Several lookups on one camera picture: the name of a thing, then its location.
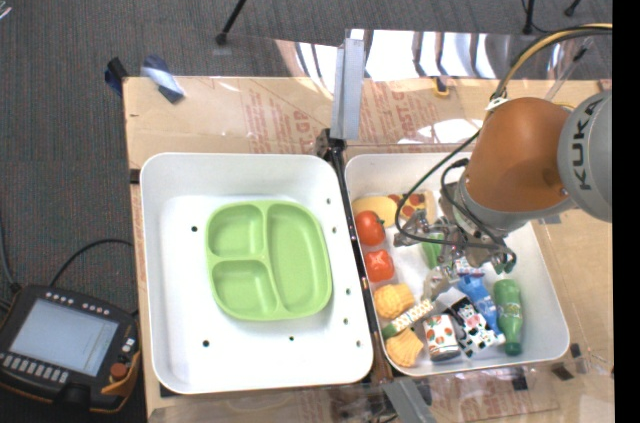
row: green soda bottle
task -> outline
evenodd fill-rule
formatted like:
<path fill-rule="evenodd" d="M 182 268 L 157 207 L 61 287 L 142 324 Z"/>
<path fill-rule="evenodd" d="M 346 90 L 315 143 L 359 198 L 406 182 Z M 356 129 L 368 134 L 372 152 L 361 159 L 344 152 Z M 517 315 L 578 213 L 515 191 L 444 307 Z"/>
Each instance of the green soda bottle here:
<path fill-rule="evenodd" d="M 507 339 L 505 352 L 507 355 L 518 355 L 522 352 L 520 338 L 523 323 L 520 287 L 513 279 L 501 279 L 493 285 L 493 292 L 498 309 L 498 327 Z"/>

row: blue bottle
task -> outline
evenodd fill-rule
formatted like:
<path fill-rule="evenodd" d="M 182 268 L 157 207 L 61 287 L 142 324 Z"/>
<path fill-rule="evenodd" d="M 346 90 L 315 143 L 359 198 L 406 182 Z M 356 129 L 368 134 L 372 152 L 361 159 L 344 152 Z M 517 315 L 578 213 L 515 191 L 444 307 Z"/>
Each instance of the blue bottle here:
<path fill-rule="evenodd" d="M 505 336 L 498 327 L 498 308 L 482 282 L 482 277 L 463 275 L 458 281 L 457 288 L 469 297 L 478 312 L 484 316 L 491 330 L 496 333 L 498 341 L 504 343 Z"/>

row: cardboard surface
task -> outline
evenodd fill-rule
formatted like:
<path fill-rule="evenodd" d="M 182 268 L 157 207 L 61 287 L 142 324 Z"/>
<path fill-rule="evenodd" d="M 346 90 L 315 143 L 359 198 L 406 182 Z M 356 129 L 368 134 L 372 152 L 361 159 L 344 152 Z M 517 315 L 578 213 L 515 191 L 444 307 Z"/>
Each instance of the cardboard surface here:
<path fill-rule="evenodd" d="M 132 173 L 152 155 L 164 151 L 309 153 L 331 122 L 331 94 L 304 78 L 179 77 L 187 97 L 172 105 L 147 78 L 123 84 L 127 151 Z M 347 155 L 371 152 L 441 151 L 451 149 L 435 125 L 455 119 L 482 121 L 497 82 L 449 79 L 449 95 L 438 96 L 425 80 L 363 87 L 361 141 Z M 511 98 L 544 97 L 550 81 L 513 80 Z M 566 82 L 553 101 L 574 106 L 604 86 L 597 81 Z M 140 189 L 131 185 L 135 229 L 145 394 L 150 421 L 206 421 L 208 411 L 242 393 L 223 398 L 161 396 L 149 349 L 147 283 L 144 278 L 143 222 Z M 580 355 L 570 353 L 559 364 L 525 371 L 528 389 L 515 389 L 504 379 L 438 376 L 432 381 L 432 412 L 437 421 L 467 422 L 606 422 L 614 421 L 612 226 L 580 210 L 550 222 L 533 222 L 549 273 Z M 297 421 L 339 421 L 329 410 L 335 396 L 326 391 L 294 393 L 278 400 L 265 393 L 265 404 L 283 413 L 298 411 Z M 261 394 L 253 400 L 259 403 Z M 221 421 L 243 422 L 246 414 L 219 412 Z"/>

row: button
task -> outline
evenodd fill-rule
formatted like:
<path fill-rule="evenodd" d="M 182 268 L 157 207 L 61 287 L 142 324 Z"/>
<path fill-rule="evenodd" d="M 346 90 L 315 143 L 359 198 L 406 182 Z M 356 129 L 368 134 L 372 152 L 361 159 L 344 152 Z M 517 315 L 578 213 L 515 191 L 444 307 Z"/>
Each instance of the button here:
<path fill-rule="evenodd" d="M 109 373 L 111 374 L 111 378 L 114 382 L 118 382 L 127 376 L 129 373 L 129 368 L 122 363 L 113 363 L 111 368 L 109 369 Z"/>

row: gray display screen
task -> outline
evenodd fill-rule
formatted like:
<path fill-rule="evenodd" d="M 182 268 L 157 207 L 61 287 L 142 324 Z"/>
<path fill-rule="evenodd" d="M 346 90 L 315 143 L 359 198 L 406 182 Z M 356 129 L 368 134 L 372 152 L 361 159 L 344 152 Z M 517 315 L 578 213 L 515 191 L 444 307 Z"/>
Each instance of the gray display screen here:
<path fill-rule="evenodd" d="M 95 377 L 118 323 L 38 299 L 9 350 Z"/>

